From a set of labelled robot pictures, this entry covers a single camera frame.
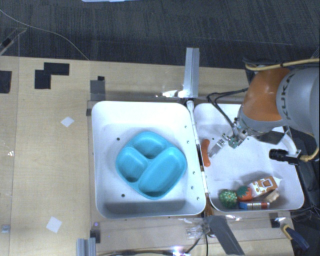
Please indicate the green pineapple ball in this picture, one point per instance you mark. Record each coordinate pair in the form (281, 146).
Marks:
(228, 198)

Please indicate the orange strawberry with green top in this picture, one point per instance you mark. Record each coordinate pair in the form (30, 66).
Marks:
(244, 194)

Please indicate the blue divided plate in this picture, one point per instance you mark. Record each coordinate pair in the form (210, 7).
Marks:
(152, 166)

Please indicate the white and brown carton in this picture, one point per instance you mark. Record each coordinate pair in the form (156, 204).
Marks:
(262, 186)

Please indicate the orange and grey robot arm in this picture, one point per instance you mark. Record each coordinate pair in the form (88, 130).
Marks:
(277, 100)

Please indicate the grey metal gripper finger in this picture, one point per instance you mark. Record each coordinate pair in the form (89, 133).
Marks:
(225, 137)
(216, 148)

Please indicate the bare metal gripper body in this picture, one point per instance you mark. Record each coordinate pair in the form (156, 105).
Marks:
(238, 136)

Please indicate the white plastic tray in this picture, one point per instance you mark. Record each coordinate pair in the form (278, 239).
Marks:
(107, 155)
(245, 165)

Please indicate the orange sausage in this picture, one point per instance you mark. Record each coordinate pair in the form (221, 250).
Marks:
(206, 152)

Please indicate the beige bread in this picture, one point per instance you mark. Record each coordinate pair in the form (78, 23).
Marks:
(272, 196)

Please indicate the black cylinder on white bracket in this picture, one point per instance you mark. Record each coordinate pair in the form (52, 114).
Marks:
(280, 154)

